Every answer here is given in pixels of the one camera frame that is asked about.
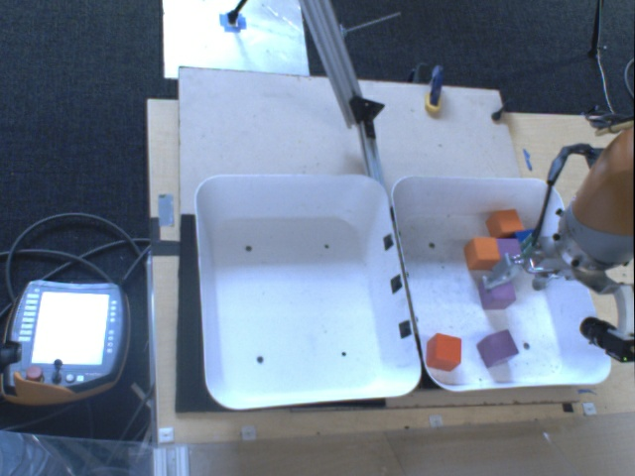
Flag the white flat board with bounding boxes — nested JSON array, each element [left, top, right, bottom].
[[177, 65, 521, 217]]

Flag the pale wood board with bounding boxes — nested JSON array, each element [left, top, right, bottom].
[[146, 98, 635, 446]]

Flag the white plastic tray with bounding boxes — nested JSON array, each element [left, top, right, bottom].
[[390, 176, 613, 393], [193, 173, 424, 412]]

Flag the purple cube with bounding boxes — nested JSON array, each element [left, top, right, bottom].
[[475, 328, 520, 370], [495, 237, 523, 263], [476, 274, 518, 311]]

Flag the orange cube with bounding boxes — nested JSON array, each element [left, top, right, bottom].
[[462, 236, 500, 272], [484, 208, 526, 240], [425, 332, 463, 372]]

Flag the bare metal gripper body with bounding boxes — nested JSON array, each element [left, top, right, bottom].
[[518, 235, 607, 295]]

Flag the black cylinder on white bracket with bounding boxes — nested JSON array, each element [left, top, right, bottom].
[[578, 280, 635, 364]]

